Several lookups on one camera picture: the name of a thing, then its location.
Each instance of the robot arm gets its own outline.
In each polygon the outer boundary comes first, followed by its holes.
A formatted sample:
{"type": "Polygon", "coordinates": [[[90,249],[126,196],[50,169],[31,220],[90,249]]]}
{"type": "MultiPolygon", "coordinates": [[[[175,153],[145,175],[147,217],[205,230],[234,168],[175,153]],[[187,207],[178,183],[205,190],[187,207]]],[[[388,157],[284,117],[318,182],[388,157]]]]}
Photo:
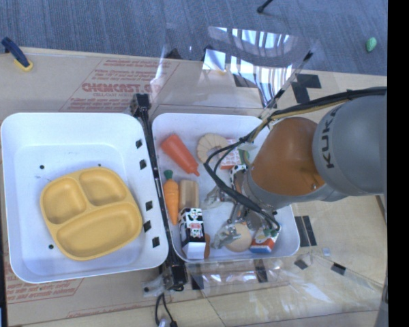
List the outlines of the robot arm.
{"type": "Polygon", "coordinates": [[[245,175],[245,195],[278,209],[384,193],[386,102],[386,94],[367,95],[336,106],[319,124],[278,121],[245,175]]]}

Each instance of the black cable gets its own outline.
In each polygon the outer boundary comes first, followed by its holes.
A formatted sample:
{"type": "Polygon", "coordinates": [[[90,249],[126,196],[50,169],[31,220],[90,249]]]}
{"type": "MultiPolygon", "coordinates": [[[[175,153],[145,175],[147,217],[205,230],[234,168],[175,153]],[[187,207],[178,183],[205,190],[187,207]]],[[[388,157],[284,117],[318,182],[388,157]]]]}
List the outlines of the black cable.
{"type": "Polygon", "coordinates": [[[176,326],[177,323],[176,323],[175,320],[172,318],[171,313],[170,313],[170,311],[168,310],[168,307],[166,306],[165,293],[160,294],[160,295],[157,297],[157,300],[156,300],[156,308],[155,308],[155,322],[156,322],[156,326],[159,326],[159,324],[160,324],[160,320],[159,320],[159,318],[157,317],[157,309],[159,308],[159,304],[160,304],[161,299],[162,299],[162,302],[164,303],[164,308],[165,308],[165,310],[166,310],[168,316],[170,316],[170,320],[171,320],[170,325],[176,326]]]}
{"type": "MultiPolygon", "coordinates": [[[[334,103],[342,102],[342,101],[350,101],[354,100],[359,97],[365,97],[368,95],[385,95],[387,91],[386,87],[372,87],[368,89],[361,89],[361,90],[351,90],[351,91],[346,91],[346,92],[341,92],[341,93],[336,93],[334,95],[329,95],[326,97],[321,97],[318,99],[313,99],[307,103],[303,104],[297,104],[296,106],[292,106],[283,110],[276,110],[272,114],[270,114],[267,118],[267,124],[270,123],[271,121],[274,121],[276,116],[279,115],[284,115],[284,114],[291,114],[295,112],[300,112],[304,110],[311,110],[314,111],[315,108],[319,107],[324,107],[324,106],[332,106],[334,103]]],[[[251,131],[248,135],[242,137],[239,139],[238,142],[231,144],[229,146],[226,146],[224,148],[218,149],[206,160],[206,162],[203,164],[205,170],[209,173],[209,175],[212,177],[212,179],[215,181],[215,184],[226,194],[228,194],[230,197],[235,199],[237,202],[243,204],[245,207],[250,209],[251,211],[254,211],[255,213],[258,213],[259,215],[262,215],[268,222],[268,224],[271,226],[271,223],[274,223],[277,226],[277,231],[280,230],[280,224],[274,219],[274,217],[270,216],[268,213],[264,212],[259,205],[257,205],[255,202],[251,201],[249,198],[244,196],[242,193],[239,193],[238,191],[228,187],[225,182],[220,179],[217,175],[217,167],[231,150],[236,148],[237,146],[241,145],[244,142],[251,142],[252,138],[257,135],[259,131],[261,131],[266,125],[260,125],[257,128],[255,128],[253,131],[251,131]],[[212,170],[211,167],[209,166],[209,162],[212,160],[214,156],[217,154],[227,151],[223,157],[221,157],[216,165],[214,166],[214,169],[212,170]]]]}
{"type": "Polygon", "coordinates": [[[181,285],[180,287],[173,287],[171,290],[176,291],[176,292],[182,292],[185,290],[185,285],[181,285]]]}
{"type": "Polygon", "coordinates": [[[208,159],[206,162],[203,164],[205,170],[209,173],[209,175],[212,177],[214,180],[215,184],[222,190],[224,191],[227,195],[229,195],[231,198],[235,199],[237,202],[240,204],[243,204],[245,207],[250,209],[251,211],[258,213],[261,215],[267,223],[269,224],[270,228],[272,228],[272,223],[276,225],[276,230],[280,230],[280,224],[274,219],[274,217],[270,216],[268,213],[264,212],[259,205],[257,205],[255,202],[251,201],[247,196],[244,196],[242,193],[239,193],[238,191],[228,187],[225,182],[219,178],[219,176],[214,173],[214,171],[211,169],[209,166],[209,162],[212,160],[212,158],[217,155],[218,153],[221,153],[222,151],[230,149],[230,147],[238,146],[241,143],[244,142],[244,139],[240,139],[238,142],[231,144],[230,146],[226,146],[224,148],[218,149],[212,154],[209,155],[208,159]]]}

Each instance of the gray carpet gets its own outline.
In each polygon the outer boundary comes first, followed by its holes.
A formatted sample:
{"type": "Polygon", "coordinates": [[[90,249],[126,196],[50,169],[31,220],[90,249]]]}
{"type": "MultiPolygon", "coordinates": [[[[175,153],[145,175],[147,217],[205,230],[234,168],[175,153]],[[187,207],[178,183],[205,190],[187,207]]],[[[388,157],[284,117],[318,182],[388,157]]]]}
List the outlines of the gray carpet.
{"type": "Polygon", "coordinates": [[[388,0],[274,0],[259,14],[265,1],[0,0],[0,52],[9,37],[20,46],[119,55],[160,57],[176,48],[200,60],[213,26],[312,40],[305,69],[387,75],[388,0]],[[369,37],[377,40],[372,52],[369,37]]]}

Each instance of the green object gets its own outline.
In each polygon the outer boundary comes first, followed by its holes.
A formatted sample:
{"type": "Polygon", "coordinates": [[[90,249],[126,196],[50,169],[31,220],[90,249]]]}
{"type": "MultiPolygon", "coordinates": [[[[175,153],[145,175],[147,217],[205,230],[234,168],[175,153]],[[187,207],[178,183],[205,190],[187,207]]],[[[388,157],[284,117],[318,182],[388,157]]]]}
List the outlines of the green object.
{"type": "Polygon", "coordinates": [[[241,164],[248,165],[248,158],[250,154],[246,150],[238,149],[239,151],[239,158],[241,159],[241,164]]]}
{"type": "Polygon", "coordinates": [[[371,52],[377,46],[377,40],[375,37],[371,37],[367,40],[365,47],[368,52],[371,52]]]}
{"type": "Polygon", "coordinates": [[[165,170],[164,175],[165,175],[165,178],[171,179],[172,178],[172,170],[165,170]]]}
{"type": "Polygon", "coordinates": [[[268,229],[268,228],[265,228],[264,229],[264,235],[266,236],[266,237],[275,237],[275,236],[277,236],[277,230],[276,229],[268,229]]]}

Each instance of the blue clamp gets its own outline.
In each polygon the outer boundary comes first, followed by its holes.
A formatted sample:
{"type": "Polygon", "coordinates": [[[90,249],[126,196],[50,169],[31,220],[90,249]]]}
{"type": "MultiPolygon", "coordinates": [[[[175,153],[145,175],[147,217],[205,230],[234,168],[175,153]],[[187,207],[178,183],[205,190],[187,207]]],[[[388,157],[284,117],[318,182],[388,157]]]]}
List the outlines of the blue clamp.
{"type": "Polygon", "coordinates": [[[27,57],[22,52],[22,50],[18,47],[17,44],[15,44],[8,37],[5,37],[3,40],[1,40],[1,43],[3,44],[3,46],[5,46],[6,50],[8,50],[14,55],[15,57],[14,62],[19,68],[21,68],[25,72],[29,72],[30,70],[32,70],[33,63],[27,59],[27,57]]]}

